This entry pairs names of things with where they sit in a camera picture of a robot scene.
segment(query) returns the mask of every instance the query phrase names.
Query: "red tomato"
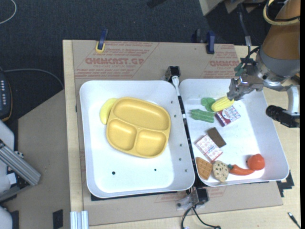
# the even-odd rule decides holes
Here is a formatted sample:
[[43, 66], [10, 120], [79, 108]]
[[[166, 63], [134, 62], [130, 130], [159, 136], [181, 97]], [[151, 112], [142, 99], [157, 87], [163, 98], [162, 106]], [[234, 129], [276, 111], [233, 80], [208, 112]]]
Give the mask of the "red tomato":
[[261, 170], [265, 167], [265, 159], [260, 154], [252, 155], [247, 160], [247, 164], [251, 170]]

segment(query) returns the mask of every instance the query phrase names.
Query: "yellow plate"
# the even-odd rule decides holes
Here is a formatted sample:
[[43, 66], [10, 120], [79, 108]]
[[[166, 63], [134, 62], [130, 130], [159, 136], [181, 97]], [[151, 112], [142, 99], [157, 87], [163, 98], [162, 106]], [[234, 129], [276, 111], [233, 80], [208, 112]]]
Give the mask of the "yellow plate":
[[154, 158], [164, 151], [170, 129], [171, 119], [164, 108], [124, 97], [110, 111], [106, 136], [111, 146], [122, 152]]

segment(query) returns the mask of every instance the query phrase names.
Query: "black pen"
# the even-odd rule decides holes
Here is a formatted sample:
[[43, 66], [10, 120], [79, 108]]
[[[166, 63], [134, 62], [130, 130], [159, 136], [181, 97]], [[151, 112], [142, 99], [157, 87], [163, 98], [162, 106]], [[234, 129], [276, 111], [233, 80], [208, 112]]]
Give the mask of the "black pen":
[[301, 227], [300, 227], [299, 223], [297, 223], [295, 217], [290, 212], [288, 212], [288, 215], [291, 218], [291, 220], [299, 227], [299, 229], [301, 229]]

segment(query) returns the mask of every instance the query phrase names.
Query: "wooden table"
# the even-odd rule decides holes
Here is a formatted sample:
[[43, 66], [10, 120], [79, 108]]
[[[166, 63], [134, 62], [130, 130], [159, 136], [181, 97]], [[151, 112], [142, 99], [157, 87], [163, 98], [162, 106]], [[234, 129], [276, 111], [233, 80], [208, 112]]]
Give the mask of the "wooden table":
[[[247, 47], [235, 46], [237, 56], [245, 57]], [[73, 48], [71, 40], [63, 41], [64, 56], [64, 77], [65, 77], [65, 99], [66, 99], [66, 115], [67, 115], [67, 140], [68, 140], [68, 157], [69, 157], [69, 180], [70, 180], [70, 201], [71, 211], [82, 211], [82, 186], [81, 186], [81, 167], [80, 153], [77, 129], [77, 115], [75, 113], [76, 95], [75, 95], [75, 79], [73, 68]], [[264, 94], [269, 105], [274, 104], [287, 108], [288, 98], [283, 93], [278, 93], [270, 89], [264, 89]], [[291, 212], [301, 223], [301, 201], [300, 201], [300, 130], [289, 129], [278, 122], [275, 123], [280, 141], [282, 143], [286, 158], [294, 180], [292, 189], [285, 190], [282, 206], [256, 208], [238, 211], [229, 211], [221, 213], [211, 213], [202, 215], [204, 222], [212, 225], [220, 225], [225, 228], [297, 228], [288, 216]], [[180, 228], [181, 217], [173, 217], [166, 219], [151, 219], [144, 221], [117, 223], [111, 225], [100, 225], [90, 228], [94, 229], [116, 229], [116, 228]], [[196, 216], [188, 216], [184, 221], [184, 226], [190, 228], [205, 228]]]

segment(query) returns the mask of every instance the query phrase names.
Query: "yellow cable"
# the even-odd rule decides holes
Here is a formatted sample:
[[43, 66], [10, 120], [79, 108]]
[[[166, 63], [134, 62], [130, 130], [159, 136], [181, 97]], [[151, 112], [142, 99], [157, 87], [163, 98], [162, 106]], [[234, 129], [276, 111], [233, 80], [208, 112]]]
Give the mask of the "yellow cable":
[[292, 21], [273, 21], [268, 18], [267, 16], [267, 6], [270, 6], [275, 0], [269, 0], [268, 4], [264, 6], [263, 10], [263, 17], [264, 19], [271, 25], [290, 25], [299, 22], [300, 20], [298, 18], [292, 20]]

